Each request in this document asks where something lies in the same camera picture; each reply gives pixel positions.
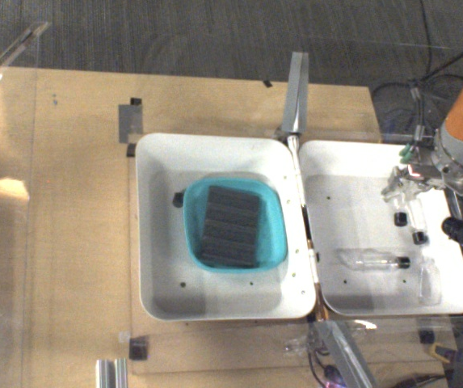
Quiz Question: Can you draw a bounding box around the teal bowl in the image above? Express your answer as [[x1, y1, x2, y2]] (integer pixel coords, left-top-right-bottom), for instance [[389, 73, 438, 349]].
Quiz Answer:
[[182, 176, 289, 275]]

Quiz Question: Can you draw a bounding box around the dark grey ribbed block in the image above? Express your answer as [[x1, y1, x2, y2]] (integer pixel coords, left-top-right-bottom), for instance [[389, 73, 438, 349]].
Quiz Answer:
[[199, 184, 263, 269]]

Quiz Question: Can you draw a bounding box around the clear plastic bottle black cap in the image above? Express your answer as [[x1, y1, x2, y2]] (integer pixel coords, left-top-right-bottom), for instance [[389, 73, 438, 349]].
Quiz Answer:
[[335, 247, 412, 273], [406, 196, 429, 246], [391, 195, 409, 229]]

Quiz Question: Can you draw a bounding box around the white plastic tray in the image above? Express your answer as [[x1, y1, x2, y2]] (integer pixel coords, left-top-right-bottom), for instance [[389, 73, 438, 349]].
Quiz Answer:
[[297, 139, 463, 317], [134, 132, 318, 322]]

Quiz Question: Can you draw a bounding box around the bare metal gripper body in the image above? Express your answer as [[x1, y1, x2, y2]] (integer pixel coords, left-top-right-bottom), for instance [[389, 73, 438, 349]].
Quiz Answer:
[[405, 148, 463, 196]]

